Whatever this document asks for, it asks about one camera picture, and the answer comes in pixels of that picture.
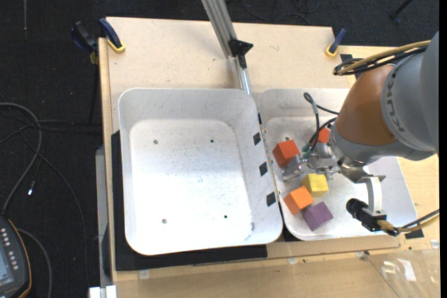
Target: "black floor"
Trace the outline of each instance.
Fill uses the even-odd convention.
[[[345,28],[345,45],[395,46],[433,37],[439,30],[439,0],[413,0],[392,21],[390,14],[405,1],[231,0],[228,9],[234,22],[327,26],[335,33]],[[23,105],[40,120],[87,123],[95,68],[74,46],[70,29],[81,21],[99,35],[96,23],[106,15],[207,19],[200,0],[0,0],[0,102]],[[101,122],[98,101],[92,122]],[[36,147],[38,132],[28,128],[23,137],[3,139],[27,123],[19,110],[0,107],[2,206],[34,154],[23,137]],[[46,247],[52,296],[86,297],[87,287],[99,284],[95,152],[101,131],[95,125],[44,125],[44,157],[53,167],[36,161],[13,196],[8,217]],[[34,194],[28,196],[35,178]],[[46,297],[45,258],[30,238],[24,241],[34,275],[30,297]]]

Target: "cube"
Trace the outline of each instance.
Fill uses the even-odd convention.
[[[324,127],[321,129],[320,133],[318,134],[318,143],[327,143],[329,142],[330,137],[330,129]]]
[[[307,188],[314,198],[319,198],[329,191],[328,181],[324,174],[309,173],[301,181],[301,184]]]
[[[291,191],[284,198],[284,203],[287,205],[292,215],[296,215],[298,212],[303,210],[305,207],[308,207],[313,202],[314,198],[312,197],[312,195],[310,195],[305,186],[300,186],[294,191]]]
[[[286,140],[285,142],[278,143],[272,150],[272,153],[278,165],[283,167],[289,164],[295,156],[300,155],[300,150],[294,140]]]
[[[323,201],[307,207],[301,214],[312,231],[334,218]]]

